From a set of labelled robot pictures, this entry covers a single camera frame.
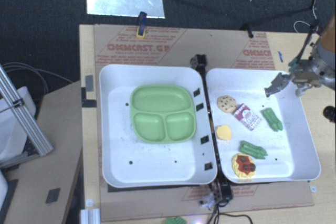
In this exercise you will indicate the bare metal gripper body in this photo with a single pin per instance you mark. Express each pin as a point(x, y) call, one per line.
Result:
point(307, 76)

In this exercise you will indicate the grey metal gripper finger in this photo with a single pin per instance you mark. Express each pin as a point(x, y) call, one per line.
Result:
point(301, 90)
point(277, 84)

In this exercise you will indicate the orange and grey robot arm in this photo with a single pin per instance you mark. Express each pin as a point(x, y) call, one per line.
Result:
point(328, 42)

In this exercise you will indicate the green toy asparagus bundle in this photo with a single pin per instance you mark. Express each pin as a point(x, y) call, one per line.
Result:
point(252, 150)
point(273, 120)

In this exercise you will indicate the red and white packet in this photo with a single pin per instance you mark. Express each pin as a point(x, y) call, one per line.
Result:
point(248, 116)

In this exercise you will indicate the tan chocolate chip biscuit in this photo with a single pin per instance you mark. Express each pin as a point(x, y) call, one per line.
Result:
point(226, 104)

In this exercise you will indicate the white plastic tray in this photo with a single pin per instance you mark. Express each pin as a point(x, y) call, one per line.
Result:
point(286, 149)
point(157, 162)

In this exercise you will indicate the brown cardboard board red print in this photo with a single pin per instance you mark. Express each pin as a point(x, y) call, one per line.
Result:
point(225, 47)

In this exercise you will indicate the yellow round toy food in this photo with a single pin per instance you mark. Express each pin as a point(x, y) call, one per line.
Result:
point(223, 132)

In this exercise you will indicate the thin black rod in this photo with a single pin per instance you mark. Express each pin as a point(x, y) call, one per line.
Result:
point(212, 126)

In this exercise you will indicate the yellow spaghetti with meatballs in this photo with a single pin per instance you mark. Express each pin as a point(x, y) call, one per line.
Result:
point(243, 165)

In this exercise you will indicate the green divided plate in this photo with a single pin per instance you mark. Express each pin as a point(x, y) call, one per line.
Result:
point(162, 112)

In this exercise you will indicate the green ribbed toy food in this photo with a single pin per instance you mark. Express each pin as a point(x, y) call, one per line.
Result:
point(176, 220)

